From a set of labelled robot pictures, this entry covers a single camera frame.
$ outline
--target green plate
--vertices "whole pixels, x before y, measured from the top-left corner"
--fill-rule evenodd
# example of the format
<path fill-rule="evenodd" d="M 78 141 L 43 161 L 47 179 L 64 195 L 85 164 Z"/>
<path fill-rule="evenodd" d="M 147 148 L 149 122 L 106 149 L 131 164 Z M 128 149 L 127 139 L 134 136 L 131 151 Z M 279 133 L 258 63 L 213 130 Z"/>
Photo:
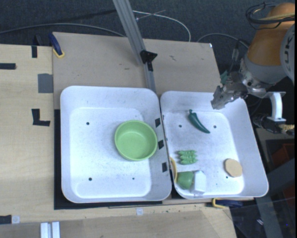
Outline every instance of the green plate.
<path fill-rule="evenodd" d="M 123 122 L 115 131 L 115 146 L 127 160 L 150 158 L 157 150 L 157 136 L 147 123 L 139 120 Z"/>

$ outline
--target robotic arm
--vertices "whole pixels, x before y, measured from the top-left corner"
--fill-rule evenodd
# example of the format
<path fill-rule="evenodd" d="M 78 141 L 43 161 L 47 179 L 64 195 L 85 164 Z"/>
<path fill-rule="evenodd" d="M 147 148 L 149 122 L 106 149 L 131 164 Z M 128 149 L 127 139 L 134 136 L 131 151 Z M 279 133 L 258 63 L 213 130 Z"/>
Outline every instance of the robotic arm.
<path fill-rule="evenodd" d="M 281 133 L 292 129 L 284 127 L 286 120 L 282 118 L 282 96 L 285 92 L 267 90 L 286 76 L 295 84 L 295 4 L 264 3 L 260 6 L 263 7 L 250 8 L 246 15 L 250 23 L 265 24 L 257 29 L 247 53 L 241 59 L 239 70 L 221 75 L 222 87 L 217 86 L 211 105 L 213 109 L 222 109 L 225 104 L 237 98 L 246 98 L 248 94 L 269 98 L 272 102 L 272 114 L 256 116 L 253 122 L 272 133 Z M 256 11 L 267 6 L 273 9 L 266 18 L 251 18 Z"/>

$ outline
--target beige disc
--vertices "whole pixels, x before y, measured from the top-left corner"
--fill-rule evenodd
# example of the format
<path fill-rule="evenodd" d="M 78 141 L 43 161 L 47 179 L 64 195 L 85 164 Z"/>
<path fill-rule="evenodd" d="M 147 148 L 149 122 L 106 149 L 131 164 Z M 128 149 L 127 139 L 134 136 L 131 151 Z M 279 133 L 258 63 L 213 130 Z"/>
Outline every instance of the beige disc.
<path fill-rule="evenodd" d="M 242 175 L 242 166 L 236 160 L 226 159 L 224 161 L 224 168 L 232 177 L 240 177 Z"/>

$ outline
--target white tray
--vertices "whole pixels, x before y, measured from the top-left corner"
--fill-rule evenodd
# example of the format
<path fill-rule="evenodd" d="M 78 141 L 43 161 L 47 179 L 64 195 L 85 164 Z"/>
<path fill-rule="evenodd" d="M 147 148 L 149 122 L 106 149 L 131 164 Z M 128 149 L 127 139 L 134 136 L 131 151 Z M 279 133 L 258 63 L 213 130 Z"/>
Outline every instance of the white tray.
<path fill-rule="evenodd" d="M 212 93 L 166 92 L 161 96 L 161 110 L 169 156 L 178 172 L 202 170 L 206 175 L 206 192 L 177 192 L 184 198 L 261 197 L 268 191 L 268 181 L 257 147 L 247 107 L 243 99 L 228 103 L 221 110 L 212 109 Z M 210 131 L 196 129 L 188 120 L 189 109 L 197 113 Z M 179 163 L 179 150 L 196 150 L 198 161 Z M 233 178 L 224 169 L 224 160 L 232 158 L 241 164 L 243 174 Z"/>
<path fill-rule="evenodd" d="M 157 95 L 144 88 L 70 86 L 60 97 L 61 186 L 75 203 L 159 201 L 172 184 Z M 156 132 L 159 147 L 144 161 L 117 151 L 119 124 L 137 119 Z"/>

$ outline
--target wooden table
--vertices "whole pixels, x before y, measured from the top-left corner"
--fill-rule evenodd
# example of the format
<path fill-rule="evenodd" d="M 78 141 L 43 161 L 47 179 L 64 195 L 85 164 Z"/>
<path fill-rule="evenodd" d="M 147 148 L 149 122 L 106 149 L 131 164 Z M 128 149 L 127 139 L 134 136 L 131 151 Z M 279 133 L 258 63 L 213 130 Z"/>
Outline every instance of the wooden table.
<path fill-rule="evenodd" d="M 38 223 L 52 221 L 61 221 L 65 237 L 94 237 L 94 225 L 104 237 L 183 237 L 185 232 L 236 237 L 230 212 L 206 207 L 202 200 L 168 198 L 162 205 L 142 207 L 143 216 L 136 215 L 136 207 L 54 210 L 54 109 L 61 90 L 72 84 L 145 87 L 126 38 L 55 35 L 66 54 L 62 60 L 51 47 L 37 47 L 35 58 L 31 46 L 0 45 L 0 63 L 17 66 L 0 69 L 0 216 L 19 216 L 21 222 L 0 226 L 2 237 L 21 237 Z M 77 57 L 66 45 L 72 41 L 73 49 L 88 43 L 93 50 Z M 209 44 L 145 40 L 145 45 L 158 53 L 153 67 L 159 96 L 168 90 L 214 92 L 219 84 Z M 119 74 L 112 78 L 114 71 Z M 54 93 L 39 93 L 38 75 L 44 73 L 54 76 Z M 32 109 L 40 109 L 40 120 L 51 121 L 50 126 L 33 125 Z"/>

